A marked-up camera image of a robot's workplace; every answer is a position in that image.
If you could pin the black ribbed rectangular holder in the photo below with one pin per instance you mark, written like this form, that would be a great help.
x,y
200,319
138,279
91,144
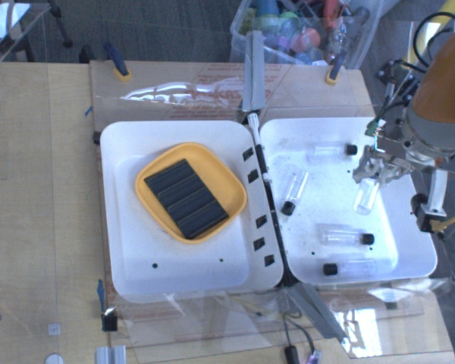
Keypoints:
x,y
186,198

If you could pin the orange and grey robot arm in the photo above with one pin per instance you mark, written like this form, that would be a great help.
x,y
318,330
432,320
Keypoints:
x,y
438,89

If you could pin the black cylinder on white bracket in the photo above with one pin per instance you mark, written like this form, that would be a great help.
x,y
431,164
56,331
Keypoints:
x,y
428,212

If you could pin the white plastic tray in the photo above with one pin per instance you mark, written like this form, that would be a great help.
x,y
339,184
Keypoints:
x,y
337,207
182,271

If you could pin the clear plastic bottle black cap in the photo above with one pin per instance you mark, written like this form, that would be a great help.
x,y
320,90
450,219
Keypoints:
x,y
289,207
367,238
330,268
350,149

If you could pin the yellow plate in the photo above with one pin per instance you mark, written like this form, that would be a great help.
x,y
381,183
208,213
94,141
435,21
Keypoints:
x,y
231,188

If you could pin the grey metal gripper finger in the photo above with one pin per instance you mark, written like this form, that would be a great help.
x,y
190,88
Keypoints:
x,y
363,169
394,171

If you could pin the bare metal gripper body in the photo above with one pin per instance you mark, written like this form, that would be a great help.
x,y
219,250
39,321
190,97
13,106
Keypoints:
x,y
396,153

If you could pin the clear plastic storage bin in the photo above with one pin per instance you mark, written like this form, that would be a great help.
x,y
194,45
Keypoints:
x,y
307,21

